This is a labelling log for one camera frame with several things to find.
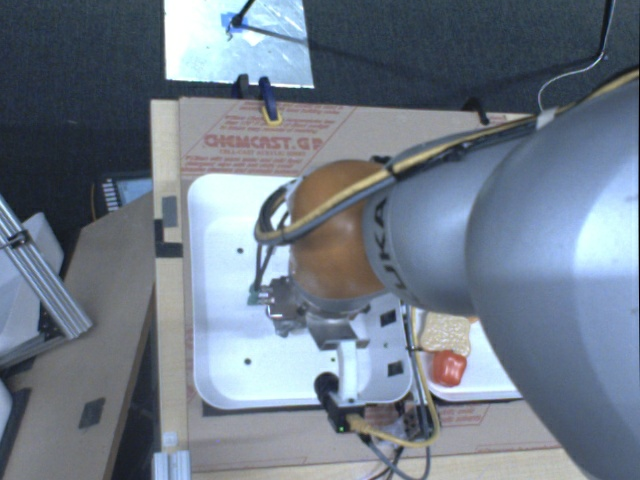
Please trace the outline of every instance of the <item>red object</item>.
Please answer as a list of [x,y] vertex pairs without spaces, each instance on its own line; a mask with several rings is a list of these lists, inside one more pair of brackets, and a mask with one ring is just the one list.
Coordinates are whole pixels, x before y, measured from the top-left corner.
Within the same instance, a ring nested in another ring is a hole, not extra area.
[[451,350],[442,350],[433,355],[433,381],[447,387],[460,384],[467,369],[467,358]]

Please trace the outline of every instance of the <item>red tomato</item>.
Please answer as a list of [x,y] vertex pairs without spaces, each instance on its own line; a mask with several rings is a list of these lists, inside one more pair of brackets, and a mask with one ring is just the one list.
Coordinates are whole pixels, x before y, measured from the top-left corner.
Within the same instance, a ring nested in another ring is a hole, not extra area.
[[433,355],[433,381],[447,387],[460,384],[467,369],[467,358],[451,350],[442,350]]

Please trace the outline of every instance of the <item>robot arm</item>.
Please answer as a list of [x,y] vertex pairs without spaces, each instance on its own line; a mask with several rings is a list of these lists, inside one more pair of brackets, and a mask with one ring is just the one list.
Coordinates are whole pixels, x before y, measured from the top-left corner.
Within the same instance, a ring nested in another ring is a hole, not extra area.
[[256,238],[292,244],[294,305],[312,334],[348,324],[385,290],[478,315],[576,464],[591,478],[634,478],[638,103],[635,70],[539,130],[529,118],[417,147],[384,168],[321,168],[289,196],[291,225],[270,224],[284,192],[265,203]]

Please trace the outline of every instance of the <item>silver metal sheet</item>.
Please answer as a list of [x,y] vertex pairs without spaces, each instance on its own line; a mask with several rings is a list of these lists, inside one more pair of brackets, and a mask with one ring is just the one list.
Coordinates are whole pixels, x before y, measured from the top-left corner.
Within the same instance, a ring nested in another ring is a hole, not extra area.
[[164,0],[165,60],[169,80],[313,87],[302,0],[256,0],[242,29],[226,25],[247,0]]

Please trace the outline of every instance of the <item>orange-brown robot joint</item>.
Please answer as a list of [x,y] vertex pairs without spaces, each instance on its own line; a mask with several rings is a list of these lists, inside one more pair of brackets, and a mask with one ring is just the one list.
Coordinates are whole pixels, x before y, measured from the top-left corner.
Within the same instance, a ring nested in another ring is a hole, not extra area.
[[[315,209],[381,166],[361,160],[334,162],[312,172],[290,201],[293,220]],[[366,201],[347,208],[291,246],[291,273],[308,293],[327,299],[349,299],[383,289],[369,266],[362,240]]]

